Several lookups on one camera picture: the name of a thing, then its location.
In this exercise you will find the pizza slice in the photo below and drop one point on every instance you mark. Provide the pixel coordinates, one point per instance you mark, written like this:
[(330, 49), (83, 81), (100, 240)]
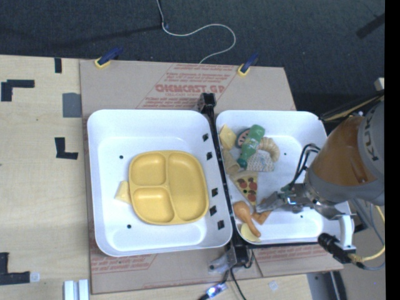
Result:
[(247, 186)]

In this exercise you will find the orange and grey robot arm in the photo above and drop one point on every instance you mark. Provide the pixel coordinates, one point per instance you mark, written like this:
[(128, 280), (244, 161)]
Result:
[(343, 155)]

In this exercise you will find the yellow cheese wedge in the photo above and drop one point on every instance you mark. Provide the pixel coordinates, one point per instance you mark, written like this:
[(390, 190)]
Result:
[(227, 136), (122, 193)]

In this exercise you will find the yellow divided plate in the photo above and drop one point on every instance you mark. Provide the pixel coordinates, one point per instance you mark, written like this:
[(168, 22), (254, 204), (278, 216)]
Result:
[(184, 183)]

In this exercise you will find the white plastic tray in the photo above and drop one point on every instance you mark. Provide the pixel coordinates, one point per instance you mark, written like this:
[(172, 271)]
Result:
[(297, 130), (109, 180)]

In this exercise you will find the green bottle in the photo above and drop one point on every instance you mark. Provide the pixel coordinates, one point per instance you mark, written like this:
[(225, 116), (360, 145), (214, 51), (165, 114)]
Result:
[(251, 144)]

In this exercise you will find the orange chicken drumstick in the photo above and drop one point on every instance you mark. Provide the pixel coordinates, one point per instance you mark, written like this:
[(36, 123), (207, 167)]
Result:
[(243, 212)]

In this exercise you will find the beige ice cream cone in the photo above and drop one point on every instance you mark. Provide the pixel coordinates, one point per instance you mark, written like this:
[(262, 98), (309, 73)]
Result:
[(232, 162)]

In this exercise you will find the brown cardboard board red print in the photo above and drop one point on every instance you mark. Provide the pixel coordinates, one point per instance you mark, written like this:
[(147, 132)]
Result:
[(175, 83)]

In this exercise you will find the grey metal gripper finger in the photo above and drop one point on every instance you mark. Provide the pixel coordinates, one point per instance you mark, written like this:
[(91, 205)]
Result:
[(272, 198), (265, 208)]

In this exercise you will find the black cylinder on white bracket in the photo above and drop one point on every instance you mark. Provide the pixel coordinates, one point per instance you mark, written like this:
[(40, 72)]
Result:
[(336, 245)]

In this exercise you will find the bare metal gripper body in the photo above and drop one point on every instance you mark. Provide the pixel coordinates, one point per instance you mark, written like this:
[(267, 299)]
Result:
[(297, 198)]

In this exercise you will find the orange curved toy food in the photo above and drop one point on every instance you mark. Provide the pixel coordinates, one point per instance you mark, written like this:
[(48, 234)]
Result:
[(262, 217)]

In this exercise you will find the grey white bread slice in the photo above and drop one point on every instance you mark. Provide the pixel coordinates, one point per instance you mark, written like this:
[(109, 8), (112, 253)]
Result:
[(261, 163)]

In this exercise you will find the yellow potato chip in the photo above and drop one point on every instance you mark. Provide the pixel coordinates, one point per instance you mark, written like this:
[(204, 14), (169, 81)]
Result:
[(248, 233)]

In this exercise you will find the beige croissant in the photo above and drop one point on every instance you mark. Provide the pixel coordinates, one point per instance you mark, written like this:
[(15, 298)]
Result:
[(272, 147)]

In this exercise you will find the red watermelon slice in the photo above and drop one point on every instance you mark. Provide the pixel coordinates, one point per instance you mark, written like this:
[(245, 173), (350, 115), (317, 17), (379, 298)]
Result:
[(241, 137)]

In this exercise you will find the thin black rod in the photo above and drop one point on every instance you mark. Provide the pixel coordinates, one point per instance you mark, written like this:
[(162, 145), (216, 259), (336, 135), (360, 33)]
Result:
[(222, 173)]

